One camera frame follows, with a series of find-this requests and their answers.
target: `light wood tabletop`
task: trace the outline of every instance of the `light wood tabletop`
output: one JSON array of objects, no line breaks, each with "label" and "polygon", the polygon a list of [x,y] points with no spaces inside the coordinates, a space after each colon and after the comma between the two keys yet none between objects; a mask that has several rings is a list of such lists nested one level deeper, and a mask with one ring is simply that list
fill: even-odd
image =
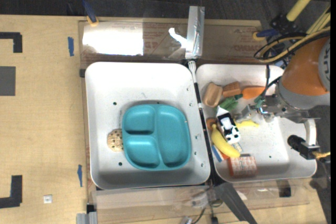
[{"label": "light wood tabletop", "polygon": [[[22,203],[0,209],[0,223],[76,223],[77,213],[86,212],[81,20],[85,18],[0,15],[1,32],[20,32],[23,37],[22,53],[13,53],[12,40],[0,39],[0,66],[16,67],[15,96],[0,96],[0,198],[10,196],[11,176],[23,177]],[[68,37],[74,41],[74,56],[69,53]],[[311,188],[308,192],[308,204],[251,213],[258,223],[325,223],[317,192]],[[44,203],[45,195],[52,195],[51,203]],[[232,213],[217,217],[220,223],[243,223]],[[209,217],[199,223],[210,223]]]}]

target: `teal plate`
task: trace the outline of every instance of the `teal plate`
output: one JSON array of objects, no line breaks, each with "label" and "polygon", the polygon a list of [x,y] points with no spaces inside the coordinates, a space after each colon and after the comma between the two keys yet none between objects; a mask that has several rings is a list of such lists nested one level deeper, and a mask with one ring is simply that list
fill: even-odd
[{"label": "teal plate", "polygon": [[177,108],[145,104],[129,108],[122,119],[122,138],[127,160],[143,170],[174,170],[190,158],[187,120]]}]

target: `yellow banana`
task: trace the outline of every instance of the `yellow banana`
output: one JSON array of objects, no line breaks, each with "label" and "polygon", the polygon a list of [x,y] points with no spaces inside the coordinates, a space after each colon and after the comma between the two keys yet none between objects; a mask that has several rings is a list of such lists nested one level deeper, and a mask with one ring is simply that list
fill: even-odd
[{"label": "yellow banana", "polygon": [[217,129],[216,124],[213,124],[212,128],[213,131],[211,133],[211,140],[215,144],[215,146],[228,157],[240,157],[240,152],[226,142],[220,131]]}]

